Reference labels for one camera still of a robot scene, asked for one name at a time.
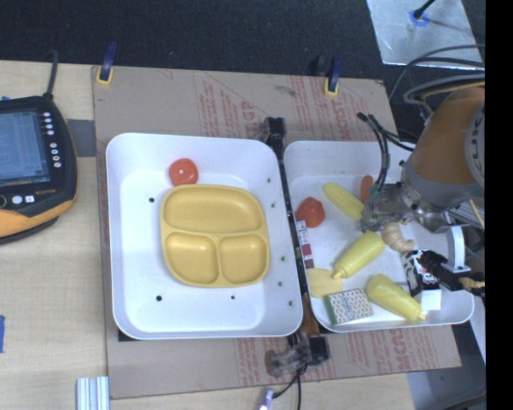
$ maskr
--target screen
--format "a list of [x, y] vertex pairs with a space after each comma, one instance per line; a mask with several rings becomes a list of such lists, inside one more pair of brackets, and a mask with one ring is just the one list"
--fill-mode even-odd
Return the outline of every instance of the screen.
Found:
[[0, 187], [50, 181], [36, 109], [0, 113]]

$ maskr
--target yellow clip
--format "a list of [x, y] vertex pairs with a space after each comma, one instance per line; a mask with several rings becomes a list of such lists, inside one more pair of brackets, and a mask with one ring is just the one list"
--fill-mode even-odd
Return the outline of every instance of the yellow clip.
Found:
[[324, 95], [326, 97], [330, 97], [330, 98], [334, 98], [338, 95], [338, 92], [340, 90], [340, 81], [338, 81], [336, 84], [335, 84], [335, 90], [334, 91], [330, 91], [328, 89], [328, 83], [329, 83], [329, 79], [326, 78], [324, 80]]
[[110, 68], [110, 74], [108, 75], [108, 79], [106, 79], [106, 80], [101, 79], [101, 71], [102, 71], [102, 66], [99, 66], [99, 70], [96, 72], [95, 81], [99, 85], [102, 85], [102, 86], [110, 85], [110, 82], [112, 82], [112, 76], [114, 75], [114, 69]]

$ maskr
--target blue mark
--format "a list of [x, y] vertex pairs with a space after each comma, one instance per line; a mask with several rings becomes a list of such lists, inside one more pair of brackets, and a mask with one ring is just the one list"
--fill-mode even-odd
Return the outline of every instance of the blue mark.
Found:
[[3, 335], [6, 332], [6, 325], [4, 324], [4, 321], [6, 318], [0, 314], [0, 354], [4, 353], [3, 350]]
[[428, 24], [428, 17], [425, 15], [425, 13], [423, 12], [421, 14], [421, 17], [418, 19], [416, 19], [416, 17], [413, 16], [413, 13], [415, 11], [410, 11], [410, 20], [411, 22], [413, 23], [414, 26], [416, 27], [423, 27], [423, 26], [426, 26]]

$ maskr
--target blue marker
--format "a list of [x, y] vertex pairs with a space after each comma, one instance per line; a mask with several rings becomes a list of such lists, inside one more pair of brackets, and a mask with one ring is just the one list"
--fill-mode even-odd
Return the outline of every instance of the blue marker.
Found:
[[6, 318], [0, 314], [0, 354], [4, 353], [3, 350], [3, 335], [6, 332], [6, 325], [4, 324], [4, 321]]

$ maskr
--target cardboard sheet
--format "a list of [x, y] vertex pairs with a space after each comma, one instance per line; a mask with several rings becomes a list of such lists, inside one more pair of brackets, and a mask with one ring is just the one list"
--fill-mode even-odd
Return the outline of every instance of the cardboard sheet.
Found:
[[[356, 114], [373, 114], [396, 132], [377, 80], [340, 79], [336, 98], [324, 78], [116, 67], [112, 83], [95, 82], [96, 157], [101, 217], [108, 377], [113, 399], [285, 384], [265, 369], [265, 355], [286, 338], [133, 341], [114, 323], [108, 242], [105, 150], [123, 132], [252, 138], [265, 117], [283, 117], [286, 143], [301, 139], [371, 141]], [[331, 358], [303, 381], [366, 377], [460, 366], [449, 325], [327, 334]]]

